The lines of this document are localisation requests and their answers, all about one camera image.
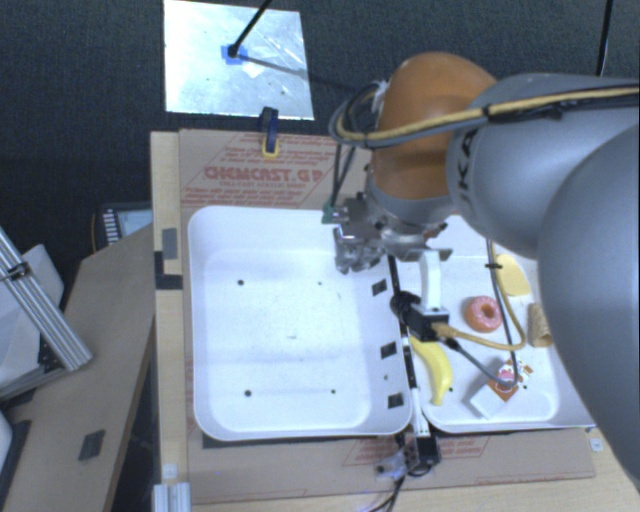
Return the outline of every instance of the black floor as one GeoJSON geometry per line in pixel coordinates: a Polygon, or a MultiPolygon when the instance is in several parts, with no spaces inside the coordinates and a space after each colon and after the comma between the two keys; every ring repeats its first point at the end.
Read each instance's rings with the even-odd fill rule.
{"type": "MultiPolygon", "coordinates": [[[[422,51],[463,55],[498,78],[594,74],[605,0],[276,0],[272,7],[301,12],[316,115],[282,122],[281,130],[326,134],[351,92],[422,51]]],[[[605,75],[637,78],[639,41],[640,2],[618,0],[605,75]]],[[[44,243],[67,282],[91,251],[100,205],[149,200],[151,131],[255,127],[252,119],[166,113],[163,49],[161,0],[0,0],[0,226],[20,250],[44,243]]],[[[149,423],[148,400],[141,411],[140,425],[149,423]]],[[[147,426],[125,464],[132,474],[150,465],[147,426]]],[[[141,479],[128,491],[136,494],[132,507],[147,486],[141,479]]]]}

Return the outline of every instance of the pink donut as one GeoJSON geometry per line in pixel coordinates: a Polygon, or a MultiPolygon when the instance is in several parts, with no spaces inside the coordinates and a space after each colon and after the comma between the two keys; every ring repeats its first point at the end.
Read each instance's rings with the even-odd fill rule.
{"type": "Polygon", "coordinates": [[[492,332],[502,325],[502,315],[495,299],[481,295],[471,299],[464,308],[464,319],[478,332],[492,332]]]}

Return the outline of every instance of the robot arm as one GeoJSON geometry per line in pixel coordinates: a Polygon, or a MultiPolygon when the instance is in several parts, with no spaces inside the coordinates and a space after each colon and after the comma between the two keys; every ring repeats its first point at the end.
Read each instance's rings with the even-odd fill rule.
{"type": "Polygon", "coordinates": [[[637,82],[529,74],[494,84],[457,57],[416,59],[392,77],[377,132],[355,133],[340,111],[332,120],[340,143],[374,149],[364,195],[334,212],[338,268],[385,253],[415,261],[454,210],[537,259],[563,363],[640,489],[637,82]],[[443,76],[456,85],[431,85],[443,76]]]}

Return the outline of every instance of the toy banana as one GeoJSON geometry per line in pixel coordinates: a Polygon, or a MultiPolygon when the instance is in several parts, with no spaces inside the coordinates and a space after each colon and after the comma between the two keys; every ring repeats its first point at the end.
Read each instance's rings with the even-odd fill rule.
{"type": "Polygon", "coordinates": [[[442,398],[453,382],[453,370],[447,354],[437,342],[423,343],[413,336],[410,336],[409,340],[414,352],[427,365],[431,379],[431,403],[442,405],[442,398]]]}

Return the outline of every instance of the brown cylinder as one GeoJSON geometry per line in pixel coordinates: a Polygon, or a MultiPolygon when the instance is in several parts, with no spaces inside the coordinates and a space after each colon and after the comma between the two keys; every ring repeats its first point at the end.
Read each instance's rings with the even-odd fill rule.
{"type": "MultiPolygon", "coordinates": [[[[484,69],[462,57],[428,52],[403,62],[391,77],[378,131],[459,112],[495,83],[484,69]]],[[[451,132],[377,149],[371,159],[375,185],[400,199],[448,194],[445,158],[451,132]]]]}

